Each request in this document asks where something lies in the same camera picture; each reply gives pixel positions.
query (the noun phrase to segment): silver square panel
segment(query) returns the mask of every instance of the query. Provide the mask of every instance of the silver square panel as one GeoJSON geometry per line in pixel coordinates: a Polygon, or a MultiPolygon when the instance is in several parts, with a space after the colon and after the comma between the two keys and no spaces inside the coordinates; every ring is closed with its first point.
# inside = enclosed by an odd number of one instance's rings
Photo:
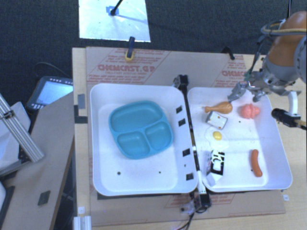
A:
{"type": "Polygon", "coordinates": [[[80,38],[150,42],[145,0],[79,0],[80,38]]]}

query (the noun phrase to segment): white tray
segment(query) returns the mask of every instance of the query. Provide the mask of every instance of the white tray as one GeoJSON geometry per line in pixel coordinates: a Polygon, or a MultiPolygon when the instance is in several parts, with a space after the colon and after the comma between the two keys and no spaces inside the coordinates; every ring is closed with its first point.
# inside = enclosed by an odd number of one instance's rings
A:
{"type": "Polygon", "coordinates": [[[217,128],[205,122],[208,114],[202,106],[214,106],[227,101],[229,88],[192,88],[188,93],[193,131],[202,171],[204,185],[214,192],[238,192],[254,190],[286,189],[292,183],[292,174],[276,121],[271,116],[272,107],[267,96],[254,103],[261,112],[255,119],[244,119],[240,108],[252,102],[252,95],[247,92],[233,101],[233,110],[224,115],[228,118],[222,133],[222,145],[215,141],[212,132],[217,128]],[[206,154],[217,149],[225,153],[224,174],[214,186],[206,178],[206,154]],[[259,150],[259,166],[262,177],[256,177],[251,171],[250,154],[259,150]]]}
{"type": "Polygon", "coordinates": [[[93,143],[93,181],[106,196],[188,193],[197,185],[189,124],[183,94],[170,86],[102,83],[90,93],[93,143]],[[134,160],[124,156],[112,137],[109,115],[116,108],[137,101],[153,101],[164,111],[174,134],[172,145],[151,157],[134,160]],[[185,119],[185,124],[178,122],[185,119]],[[183,151],[190,151],[183,156],[183,151]]]}

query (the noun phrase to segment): blue plate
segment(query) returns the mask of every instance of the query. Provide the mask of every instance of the blue plate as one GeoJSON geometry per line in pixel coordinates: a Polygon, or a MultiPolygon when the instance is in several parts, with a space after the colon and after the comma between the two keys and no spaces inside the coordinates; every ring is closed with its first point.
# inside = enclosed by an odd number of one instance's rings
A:
{"type": "Polygon", "coordinates": [[[174,138],[163,110],[151,101],[115,109],[109,117],[109,127],[120,151],[131,159],[159,153],[167,149],[174,138]]]}

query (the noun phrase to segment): black rod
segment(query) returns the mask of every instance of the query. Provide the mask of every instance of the black rod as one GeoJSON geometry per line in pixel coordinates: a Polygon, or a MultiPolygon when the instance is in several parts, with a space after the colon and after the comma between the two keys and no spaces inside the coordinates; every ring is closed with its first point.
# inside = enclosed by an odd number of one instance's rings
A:
{"type": "Polygon", "coordinates": [[[288,5],[288,11],[287,11],[287,18],[288,19],[291,15],[291,5],[292,5],[292,0],[289,0],[289,5],[288,5]]]}
{"type": "Polygon", "coordinates": [[[123,0],[119,0],[118,3],[116,4],[116,6],[114,7],[114,9],[112,9],[112,10],[110,11],[110,14],[111,14],[112,16],[115,15],[115,12],[116,12],[117,8],[119,7],[119,5],[121,4],[122,1],[123,1],[123,0]]]}

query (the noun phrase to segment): black fabric background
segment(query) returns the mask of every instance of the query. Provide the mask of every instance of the black fabric background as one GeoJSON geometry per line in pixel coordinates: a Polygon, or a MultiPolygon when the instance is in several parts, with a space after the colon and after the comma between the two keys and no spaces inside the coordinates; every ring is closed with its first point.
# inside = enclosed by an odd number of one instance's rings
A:
{"type": "MultiPolygon", "coordinates": [[[[151,42],[136,48],[220,52],[229,46],[242,54],[255,53],[260,28],[285,18],[288,7],[288,0],[145,1],[151,42]]],[[[38,80],[35,63],[49,62],[71,75],[73,47],[127,46],[80,39],[78,9],[78,0],[0,0],[0,93],[10,105],[30,98],[38,80]]],[[[293,0],[292,12],[300,10],[307,10],[307,0],[293,0]]],[[[59,75],[50,68],[40,74],[59,75]]]]}

